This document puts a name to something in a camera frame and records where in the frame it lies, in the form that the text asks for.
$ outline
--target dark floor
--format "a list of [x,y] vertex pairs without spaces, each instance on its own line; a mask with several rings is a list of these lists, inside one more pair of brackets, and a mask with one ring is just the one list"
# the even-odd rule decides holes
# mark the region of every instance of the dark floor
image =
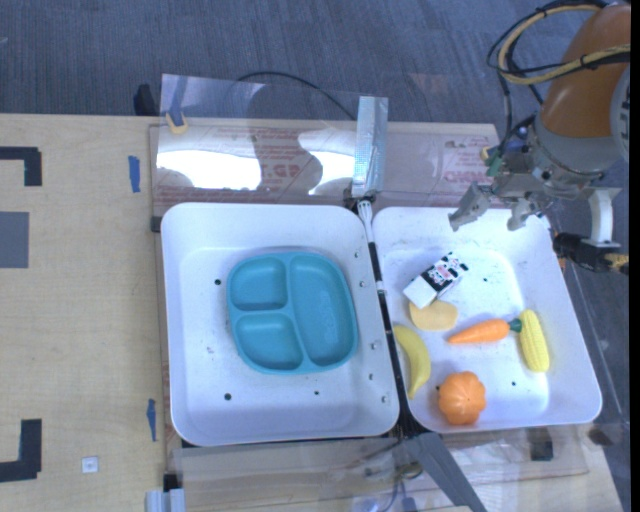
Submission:
[[[533,5],[516,0],[0,0],[0,112],[133,115],[163,73],[234,80],[282,71],[325,90],[389,98],[391,121],[493,123],[504,129],[501,91],[485,56]],[[562,14],[519,43],[521,65],[559,60],[584,20]],[[268,76],[270,83],[290,84]],[[513,91],[515,119],[537,108]],[[615,238],[629,249],[629,166],[607,182]],[[588,234],[583,204],[560,204],[566,231]],[[625,510],[630,510],[629,281],[569,265],[566,280],[604,394],[598,419]]]

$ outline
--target wooden table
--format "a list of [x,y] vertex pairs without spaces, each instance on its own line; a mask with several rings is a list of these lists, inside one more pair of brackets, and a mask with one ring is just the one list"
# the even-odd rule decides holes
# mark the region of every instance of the wooden table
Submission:
[[[23,162],[0,160],[0,212],[29,215],[28,268],[0,268],[0,462],[19,459],[22,420],[42,421],[41,471],[0,483],[2,510],[142,510],[145,493],[162,486],[161,335],[149,229],[149,127],[156,122],[0,115],[0,146],[37,147],[43,167],[42,186],[25,186]],[[139,192],[130,156],[140,162]],[[620,510],[602,451],[585,447],[584,454],[585,474],[477,485],[477,493],[489,510]],[[416,501],[447,506],[438,490]]]

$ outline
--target blue plate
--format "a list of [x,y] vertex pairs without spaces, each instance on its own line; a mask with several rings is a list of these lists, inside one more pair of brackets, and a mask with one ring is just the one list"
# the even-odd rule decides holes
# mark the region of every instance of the blue plate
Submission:
[[330,370],[358,345],[347,282],[320,254],[280,252],[241,261],[229,274],[227,305],[238,353],[264,373]]

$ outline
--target toy orange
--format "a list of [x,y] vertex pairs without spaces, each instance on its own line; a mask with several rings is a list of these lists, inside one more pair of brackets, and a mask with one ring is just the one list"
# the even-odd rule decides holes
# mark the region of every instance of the toy orange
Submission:
[[484,384],[473,372],[449,374],[439,393],[438,407],[452,425],[475,423],[487,406]]

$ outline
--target carrot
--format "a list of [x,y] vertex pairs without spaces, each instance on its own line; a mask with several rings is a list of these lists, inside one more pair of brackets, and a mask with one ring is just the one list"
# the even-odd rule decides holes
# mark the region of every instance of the carrot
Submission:
[[501,318],[492,318],[479,324],[472,325],[449,337],[449,343],[480,343],[485,341],[499,341],[509,334],[510,330],[520,332],[518,319],[506,322]]

